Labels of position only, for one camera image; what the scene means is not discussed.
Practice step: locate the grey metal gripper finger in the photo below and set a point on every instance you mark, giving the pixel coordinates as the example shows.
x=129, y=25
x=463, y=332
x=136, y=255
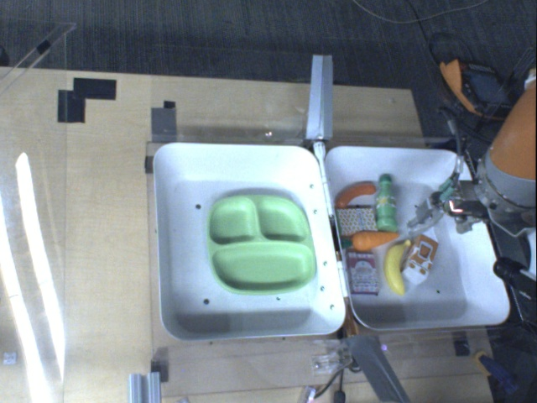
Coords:
x=421, y=221
x=430, y=205

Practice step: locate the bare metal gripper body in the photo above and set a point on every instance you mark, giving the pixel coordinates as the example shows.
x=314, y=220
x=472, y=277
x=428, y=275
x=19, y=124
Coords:
x=467, y=206

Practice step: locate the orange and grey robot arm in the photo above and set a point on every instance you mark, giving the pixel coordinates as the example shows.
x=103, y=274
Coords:
x=514, y=141

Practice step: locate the green toy bottle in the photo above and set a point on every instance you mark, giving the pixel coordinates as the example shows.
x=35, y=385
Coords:
x=386, y=212

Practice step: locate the white and brown carton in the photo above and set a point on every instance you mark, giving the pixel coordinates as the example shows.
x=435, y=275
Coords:
x=421, y=258

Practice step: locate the orange toy carrot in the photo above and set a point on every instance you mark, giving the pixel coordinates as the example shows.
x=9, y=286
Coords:
x=371, y=240

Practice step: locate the yellow banana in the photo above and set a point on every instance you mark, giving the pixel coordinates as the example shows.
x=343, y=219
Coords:
x=393, y=271

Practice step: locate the patterned white packet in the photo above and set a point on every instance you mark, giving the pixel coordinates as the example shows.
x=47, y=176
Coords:
x=356, y=221

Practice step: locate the white plastic tray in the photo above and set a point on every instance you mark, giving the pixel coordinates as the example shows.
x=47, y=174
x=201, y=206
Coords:
x=184, y=246
x=457, y=284

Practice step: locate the orange toy sausage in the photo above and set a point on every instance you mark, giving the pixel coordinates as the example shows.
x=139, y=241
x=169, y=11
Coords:
x=354, y=191

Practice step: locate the red and white carton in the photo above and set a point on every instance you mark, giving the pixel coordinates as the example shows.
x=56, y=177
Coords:
x=363, y=273

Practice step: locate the green divided plate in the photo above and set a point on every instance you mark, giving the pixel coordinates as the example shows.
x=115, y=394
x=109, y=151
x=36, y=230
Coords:
x=262, y=263

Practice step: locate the pale wood board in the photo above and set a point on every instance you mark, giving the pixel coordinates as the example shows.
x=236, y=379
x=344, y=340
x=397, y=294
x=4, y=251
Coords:
x=251, y=111

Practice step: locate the black cylinder on white bracket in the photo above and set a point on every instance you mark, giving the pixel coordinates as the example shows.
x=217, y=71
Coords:
x=509, y=270

